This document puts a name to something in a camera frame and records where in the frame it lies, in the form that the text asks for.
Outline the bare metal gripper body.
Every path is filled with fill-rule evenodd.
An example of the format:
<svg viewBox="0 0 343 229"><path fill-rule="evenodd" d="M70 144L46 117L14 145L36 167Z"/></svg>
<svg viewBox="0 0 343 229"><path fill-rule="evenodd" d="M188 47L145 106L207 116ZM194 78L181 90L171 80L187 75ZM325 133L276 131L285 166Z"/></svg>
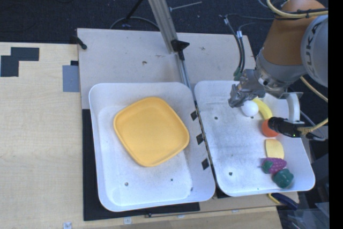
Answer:
<svg viewBox="0 0 343 229"><path fill-rule="evenodd" d="M263 98L267 93L281 98L287 92L288 87L287 82L272 77L265 70L257 69L244 70L237 85L239 91L252 92L253 98Z"/></svg>

